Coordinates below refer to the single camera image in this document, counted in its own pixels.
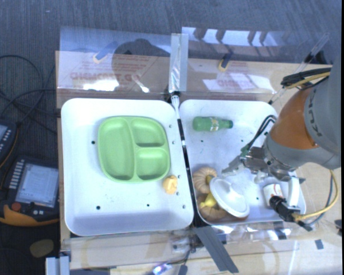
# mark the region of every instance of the dark floor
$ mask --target dark floor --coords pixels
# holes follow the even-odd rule
[[[8,99],[55,88],[54,55],[64,26],[165,35],[183,27],[328,33],[320,60],[331,64],[341,51],[342,0],[0,0],[0,116],[20,121],[29,108],[6,109]],[[39,96],[21,101],[34,105]],[[38,107],[48,113],[37,111],[24,120],[13,156],[57,160],[54,92],[45,92]],[[7,167],[0,170],[0,185]],[[47,256],[57,256],[57,223],[0,224],[0,275],[45,274],[45,257],[34,258],[29,250],[41,239],[54,242]]]

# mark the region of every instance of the green plate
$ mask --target green plate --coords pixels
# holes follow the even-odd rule
[[[158,180],[171,166],[166,131],[148,117],[105,119],[98,130],[98,154],[103,172],[117,182]]]

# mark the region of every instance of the robotic hand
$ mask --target robotic hand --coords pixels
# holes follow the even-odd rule
[[[307,162],[330,171],[341,166],[341,56],[331,69],[293,74],[285,77],[282,85],[300,89],[283,107],[278,119],[268,116],[264,120],[254,139],[222,170],[222,175],[235,175],[249,168],[256,174],[257,183],[267,176],[289,182],[289,197],[272,198],[270,204],[283,220],[293,222],[300,216],[296,207],[299,179],[293,172]],[[273,125],[264,144],[253,147],[270,122]]]

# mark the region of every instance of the bottle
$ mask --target bottle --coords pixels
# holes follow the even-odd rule
[[[193,128],[196,131],[217,131],[222,128],[232,128],[233,121],[219,117],[195,117]]]

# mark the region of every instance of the bottle label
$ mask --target bottle label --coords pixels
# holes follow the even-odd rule
[[[212,121],[212,126],[210,127],[210,131],[217,131],[219,129],[219,121],[216,118],[210,117]]]

